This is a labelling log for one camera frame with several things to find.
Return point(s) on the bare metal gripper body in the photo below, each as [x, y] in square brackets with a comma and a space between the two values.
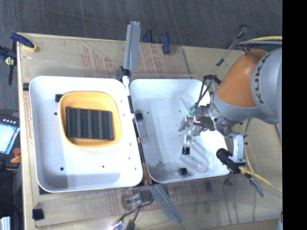
[205, 118]

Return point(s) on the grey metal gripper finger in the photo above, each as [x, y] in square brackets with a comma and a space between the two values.
[185, 124]
[192, 133]

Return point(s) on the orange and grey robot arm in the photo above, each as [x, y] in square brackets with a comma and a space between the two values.
[239, 85]

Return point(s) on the clear plastic bottle black cap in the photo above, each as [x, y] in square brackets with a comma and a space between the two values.
[193, 162]
[168, 170]
[143, 128]

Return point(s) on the white plastic tray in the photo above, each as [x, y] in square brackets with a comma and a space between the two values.
[160, 97]
[84, 166]

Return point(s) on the thin black and white rod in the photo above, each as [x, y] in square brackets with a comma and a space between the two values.
[134, 121]

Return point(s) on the black ribbed block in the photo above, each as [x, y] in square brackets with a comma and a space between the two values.
[88, 123]

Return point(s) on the yellow rounded bowl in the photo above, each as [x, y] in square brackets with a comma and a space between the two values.
[88, 98]

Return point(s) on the brown cardboard board red print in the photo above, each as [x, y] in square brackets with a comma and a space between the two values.
[72, 54]

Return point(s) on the black cylinder on white bracket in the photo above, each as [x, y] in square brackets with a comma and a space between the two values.
[226, 158]

